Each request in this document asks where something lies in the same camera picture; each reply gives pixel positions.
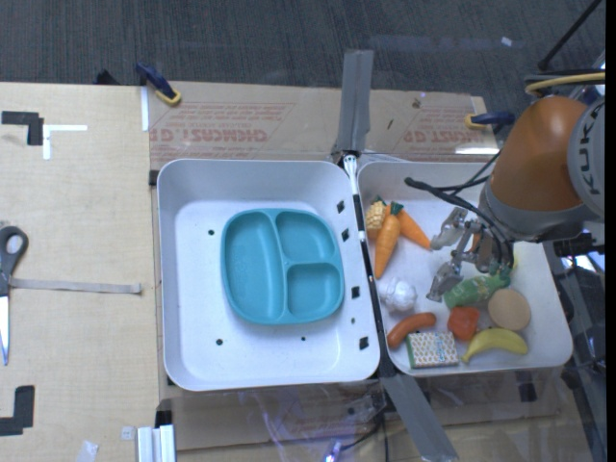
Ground brown cardboard board, red print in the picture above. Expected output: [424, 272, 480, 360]
[147, 80, 581, 451]

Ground grey handled scissors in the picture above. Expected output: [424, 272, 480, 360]
[0, 225, 30, 368]

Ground yellow banana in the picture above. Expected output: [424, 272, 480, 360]
[460, 327, 529, 366]

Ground white plastic tray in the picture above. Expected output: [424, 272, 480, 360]
[356, 160, 576, 378]
[156, 158, 382, 393]

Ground black cylinder on white bracket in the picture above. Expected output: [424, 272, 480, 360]
[552, 231, 605, 259]

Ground teal divided plate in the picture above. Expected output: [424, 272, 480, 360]
[219, 208, 346, 326]

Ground patterned white and green carton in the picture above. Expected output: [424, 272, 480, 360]
[404, 331, 461, 371]

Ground large orange carrot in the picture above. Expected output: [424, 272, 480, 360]
[373, 201, 405, 280]

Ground tan round biscuit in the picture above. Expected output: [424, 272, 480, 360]
[486, 288, 532, 333]

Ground orange sausage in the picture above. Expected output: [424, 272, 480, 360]
[386, 311, 438, 350]

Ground orange red pepper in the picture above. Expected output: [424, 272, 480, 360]
[447, 305, 481, 343]

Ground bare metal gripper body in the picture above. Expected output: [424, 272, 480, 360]
[451, 221, 514, 275]

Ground small orange carrot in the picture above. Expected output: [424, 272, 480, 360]
[397, 208, 432, 251]

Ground white garlic bulb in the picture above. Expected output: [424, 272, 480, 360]
[377, 276, 419, 314]

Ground yellow corn cob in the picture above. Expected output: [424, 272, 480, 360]
[364, 195, 389, 241]

